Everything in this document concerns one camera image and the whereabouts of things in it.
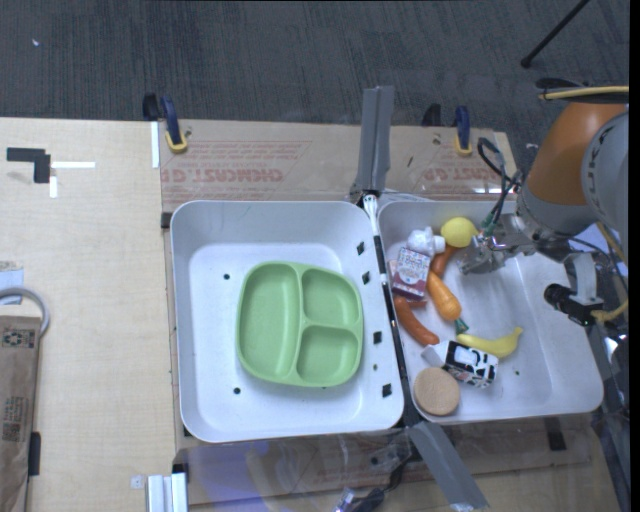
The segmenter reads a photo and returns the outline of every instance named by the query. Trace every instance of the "yellow ball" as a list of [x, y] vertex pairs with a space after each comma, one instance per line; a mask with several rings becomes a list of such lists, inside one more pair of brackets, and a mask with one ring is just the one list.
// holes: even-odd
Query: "yellow ball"
[[453, 217], [440, 228], [440, 235], [453, 247], [467, 247], [478, 230], [466, 217]]

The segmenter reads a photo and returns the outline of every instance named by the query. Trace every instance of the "brown sausage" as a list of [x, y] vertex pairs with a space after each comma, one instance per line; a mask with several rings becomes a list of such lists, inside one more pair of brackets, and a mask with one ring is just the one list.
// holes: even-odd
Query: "brown sausage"
[[431, 259], [431, 265], [429, 267], [429, 272], [434, 272], [437, 276], [442, 277], [444, 274], [444, 270], [447, 267], [447, 263], [451, 256], [453, 256], [456, 252], [458, 252], [459, 247], [454, 247], [453, 245], [446, 244], [444, 246], [444, 252], [436, 254]]
[[398, 321], [413, 339], [421, 345], [436, 345], [440, 343], [440, 338], [422, 325], [420, 320], [416, 318], [407, 299], [401, 295], [394, 295], [393, 305], [398, 315]]

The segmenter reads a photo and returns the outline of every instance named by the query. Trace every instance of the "divided green plate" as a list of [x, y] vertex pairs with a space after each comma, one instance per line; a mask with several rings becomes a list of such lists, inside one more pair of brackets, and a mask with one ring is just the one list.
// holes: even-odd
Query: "divided green plate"
[[342, 384], [360, 365], [362, 338], [360, 294], [343, 275], [270, 261], [245, 277], [236, 352], [256, 377], [296, 386]]

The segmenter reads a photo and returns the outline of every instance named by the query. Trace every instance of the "yellow banana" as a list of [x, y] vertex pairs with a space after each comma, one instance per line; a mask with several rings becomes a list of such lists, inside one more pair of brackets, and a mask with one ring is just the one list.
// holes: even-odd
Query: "yellow banana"
[[456, 336], [456, 341], [467, 347], [477, 348], [489, 354], [501, 358], [506, 357], [513, 352], [518, 346], [518, 338], [522, 332], [522, 327], [516, 327], [509, 334], [496, 338], [495, 340], [487, 340], [474, 336], [473, 334], [462, 333]]

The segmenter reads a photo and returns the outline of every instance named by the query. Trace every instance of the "round beige disc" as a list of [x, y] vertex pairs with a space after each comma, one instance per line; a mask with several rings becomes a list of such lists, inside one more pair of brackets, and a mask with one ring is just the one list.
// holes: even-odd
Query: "round beige disc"
[[460, 402], [458, 381], [442, 368], [425, 368], [413, 383], [413, 394], [418, 407], [434, 416], [451, 414]]

